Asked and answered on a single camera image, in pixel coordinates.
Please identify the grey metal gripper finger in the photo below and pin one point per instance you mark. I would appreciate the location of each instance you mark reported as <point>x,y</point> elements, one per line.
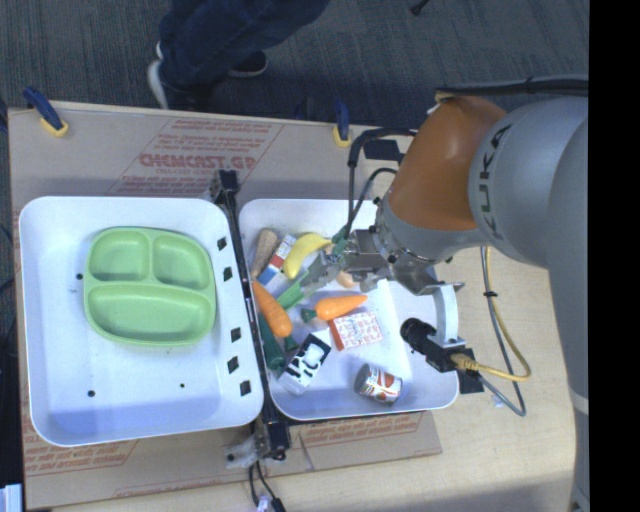
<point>332,259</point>
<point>314,276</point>

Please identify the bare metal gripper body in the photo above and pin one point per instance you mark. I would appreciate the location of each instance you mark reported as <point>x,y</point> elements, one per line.
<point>367,257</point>

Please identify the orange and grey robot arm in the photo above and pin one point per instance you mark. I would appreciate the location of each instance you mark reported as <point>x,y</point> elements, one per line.
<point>525,190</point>

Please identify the pale orange sausage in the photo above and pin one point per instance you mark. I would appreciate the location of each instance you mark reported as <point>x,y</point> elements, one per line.
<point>345,280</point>

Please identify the yellow banana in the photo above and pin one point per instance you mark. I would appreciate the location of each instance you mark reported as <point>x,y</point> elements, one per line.
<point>300,250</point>

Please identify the light green stick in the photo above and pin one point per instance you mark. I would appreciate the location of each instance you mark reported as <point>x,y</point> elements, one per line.
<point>291,295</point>

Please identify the orange carrot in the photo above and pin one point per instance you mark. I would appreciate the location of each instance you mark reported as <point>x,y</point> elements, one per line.
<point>274,309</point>
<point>337,306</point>

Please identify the red white blue carton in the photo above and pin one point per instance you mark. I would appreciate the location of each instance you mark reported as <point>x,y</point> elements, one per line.
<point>277,260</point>

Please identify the tan toy bread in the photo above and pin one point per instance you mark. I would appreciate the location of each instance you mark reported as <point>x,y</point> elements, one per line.
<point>263,250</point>

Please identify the orange and white carton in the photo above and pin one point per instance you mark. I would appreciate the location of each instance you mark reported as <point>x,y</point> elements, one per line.
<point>356,330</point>

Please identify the thin black and white rod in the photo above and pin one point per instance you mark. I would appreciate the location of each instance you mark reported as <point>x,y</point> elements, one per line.
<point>248,310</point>

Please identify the black and white carton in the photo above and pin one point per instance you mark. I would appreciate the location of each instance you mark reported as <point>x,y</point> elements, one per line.
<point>306,362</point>

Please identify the dark green cylinder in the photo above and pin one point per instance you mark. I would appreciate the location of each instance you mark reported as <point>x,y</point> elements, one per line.
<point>272,352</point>

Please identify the white plastic tray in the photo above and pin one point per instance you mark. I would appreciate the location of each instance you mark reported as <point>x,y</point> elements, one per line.
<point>340,395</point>
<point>150,390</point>

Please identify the red and white can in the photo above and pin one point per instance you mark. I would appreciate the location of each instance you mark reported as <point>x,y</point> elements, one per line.
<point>378,384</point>

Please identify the green divided plate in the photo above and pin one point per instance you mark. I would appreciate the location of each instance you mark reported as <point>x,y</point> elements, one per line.
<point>150,312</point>

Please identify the person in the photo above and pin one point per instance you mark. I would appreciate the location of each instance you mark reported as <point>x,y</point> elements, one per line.
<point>215,45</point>

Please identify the brown cardboard board red print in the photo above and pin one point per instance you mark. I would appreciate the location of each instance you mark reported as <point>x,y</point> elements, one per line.
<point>100,150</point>

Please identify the black cylinder on white bracket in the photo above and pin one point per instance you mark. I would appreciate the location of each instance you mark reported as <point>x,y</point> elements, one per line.
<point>430,342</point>

